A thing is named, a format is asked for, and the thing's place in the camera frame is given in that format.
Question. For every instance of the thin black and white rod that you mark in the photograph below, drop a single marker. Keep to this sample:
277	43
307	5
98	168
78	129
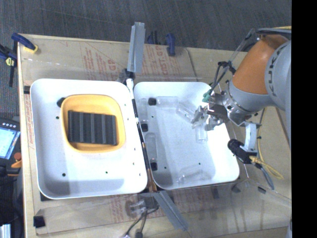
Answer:
138	128

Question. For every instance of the white plastic tray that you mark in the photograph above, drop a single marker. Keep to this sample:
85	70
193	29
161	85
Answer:
86	175
180	147

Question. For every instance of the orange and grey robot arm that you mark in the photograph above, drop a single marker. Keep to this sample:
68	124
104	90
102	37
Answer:
250	68

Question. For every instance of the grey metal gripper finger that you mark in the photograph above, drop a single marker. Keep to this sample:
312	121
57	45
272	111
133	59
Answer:
212	123
198	115

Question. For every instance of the clear plastic bottle, black cap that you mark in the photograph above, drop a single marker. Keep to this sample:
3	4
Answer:
143	113
151	147
163	100

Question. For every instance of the brown cardboard board, red print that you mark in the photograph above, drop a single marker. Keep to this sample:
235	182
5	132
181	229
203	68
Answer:
213	63

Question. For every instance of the black ribbed block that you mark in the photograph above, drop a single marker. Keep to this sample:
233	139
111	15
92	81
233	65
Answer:
91	128

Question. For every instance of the black cylinder on white bracket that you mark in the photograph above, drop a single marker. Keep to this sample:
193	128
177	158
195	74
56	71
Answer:
239	150

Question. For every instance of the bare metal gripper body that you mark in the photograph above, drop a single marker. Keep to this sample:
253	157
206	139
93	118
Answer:
219	110

